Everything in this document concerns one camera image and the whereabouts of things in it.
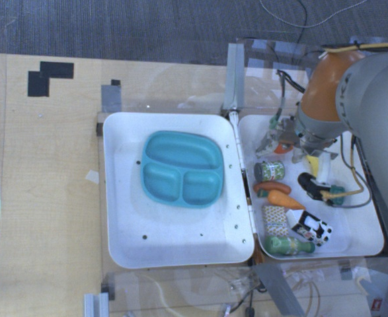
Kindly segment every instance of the bottle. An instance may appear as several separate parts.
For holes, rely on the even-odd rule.
[[[289,236],[267,236],[264,241],[264,249],[272,255],[296,255],[301,251],[314,252],[315,245],[312,242],[301,242]]]

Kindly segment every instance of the orange carrot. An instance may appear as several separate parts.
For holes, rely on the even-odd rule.
[[[300,204],[300,202],[294,200],[292,197],[280,192],[279,190],[270,190],[267,199],[272,205],[279,205],[280,207],[286,207],[293,210],[305,210],[305,207]]]
[[[270,190],[279,190],[280,192],[285,193],[286,195],[289,195],[291,193],[291,187],[276,181],[260,182],[252,188],[256,193],[260,189],[266,190],[267,192],[269,192]]]

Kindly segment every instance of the sausage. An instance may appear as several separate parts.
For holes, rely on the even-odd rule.
[[[287,186],[286,184],[276,182],[276,181],[265,181],[256,184],[254,187],[252,187],[255,192],[258,192],[260,189],[266,190],[269,192],[270,190],[279,190],[280,192],[289,195],[292,191],[291,187]]]

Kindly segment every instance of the can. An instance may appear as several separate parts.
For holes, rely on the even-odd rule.
[[[285,166],[281,161],[256,163],[254,175],[257,182],[281,180],[285,177]]]

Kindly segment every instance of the red object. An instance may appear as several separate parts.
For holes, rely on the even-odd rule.
[[[276,149],[274,149],[274,152],[276,154],[286,154],[288,151],[291,151],[292,149],[293,149],[292,145],[290,145],[288,149],[284,149],[282,147],[282,144],[279,143],[278,146],[276,147]]]
[[[371,306],[371,311],[380,311],[382,300],[383,299],[373,299],[373,304]]]

